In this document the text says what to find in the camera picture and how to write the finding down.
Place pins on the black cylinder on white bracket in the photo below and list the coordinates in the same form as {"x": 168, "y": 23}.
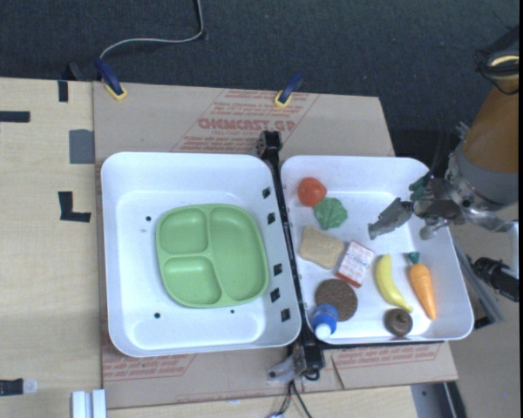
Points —
{"x": 499, "y": 274}

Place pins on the red tomato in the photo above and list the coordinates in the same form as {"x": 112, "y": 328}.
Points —
{"x": 311, "y": 191}

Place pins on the orange carrot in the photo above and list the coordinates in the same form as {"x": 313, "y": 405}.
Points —
{"x": 423, "y": 285}

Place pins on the brown doughnut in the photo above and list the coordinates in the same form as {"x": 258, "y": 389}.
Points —
{"x": 398, "y": 322}

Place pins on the thin black rod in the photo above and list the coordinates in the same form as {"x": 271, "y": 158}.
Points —
{"x": 287, "y": 242}

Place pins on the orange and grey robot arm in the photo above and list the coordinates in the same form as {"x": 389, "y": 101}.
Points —
{"x": 494, "y": 129}

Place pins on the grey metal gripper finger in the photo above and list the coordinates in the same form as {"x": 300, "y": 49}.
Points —
{"x": 430, "y": 231}
{"x": 390, "y": 220}

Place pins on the green divided plate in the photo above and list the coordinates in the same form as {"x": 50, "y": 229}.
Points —
{"x": 211, "y": 255}

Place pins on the red and white carton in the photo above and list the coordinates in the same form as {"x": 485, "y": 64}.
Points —
{"x": 354, "y": 264}

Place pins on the brown cardboard board red print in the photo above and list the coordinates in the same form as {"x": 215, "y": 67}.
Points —
{"x": 165, "y": 120}

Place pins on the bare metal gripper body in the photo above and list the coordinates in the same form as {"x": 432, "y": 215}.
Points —
{"x": 444, "y": 207}

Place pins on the white plastic tray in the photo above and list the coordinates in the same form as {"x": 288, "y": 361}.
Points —
{"x": 131, "y": 277}
{"x": 375, "y": 181}

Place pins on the yellow banana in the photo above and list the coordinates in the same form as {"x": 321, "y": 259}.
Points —
{"x": 388, "y": 283}

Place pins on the brown round biscuit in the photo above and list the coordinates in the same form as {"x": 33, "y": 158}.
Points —
{"x": 337, "y": 298}

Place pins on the tan bread slice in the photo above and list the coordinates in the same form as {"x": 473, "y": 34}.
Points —
{"x": 321, "y": 247}

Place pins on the green lettuce leaf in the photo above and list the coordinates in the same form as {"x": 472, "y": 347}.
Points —
{"x": 330, "y": 214}

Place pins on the blue and white bottle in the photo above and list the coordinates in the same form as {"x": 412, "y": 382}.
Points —
{"x": 324, "y": 320}

